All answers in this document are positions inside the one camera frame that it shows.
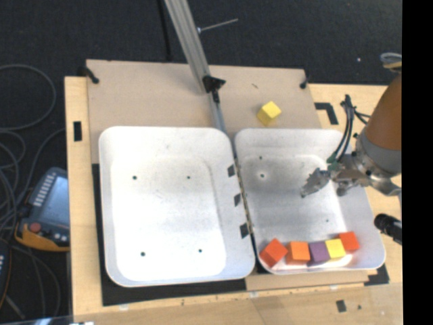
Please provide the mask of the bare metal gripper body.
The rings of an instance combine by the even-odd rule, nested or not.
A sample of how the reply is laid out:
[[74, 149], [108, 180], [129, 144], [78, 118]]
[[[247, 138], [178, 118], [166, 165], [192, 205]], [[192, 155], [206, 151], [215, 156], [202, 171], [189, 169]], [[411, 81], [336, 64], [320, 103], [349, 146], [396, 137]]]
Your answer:
[[345, 154], [329, 165], [330, 177], [337, 184], [337, 195], [345, 196], [357, 186], [371, 187], [385, 196], [401, 195], [401, 187], [392, 182], [397, 175], [374, 163], [361, 153]]

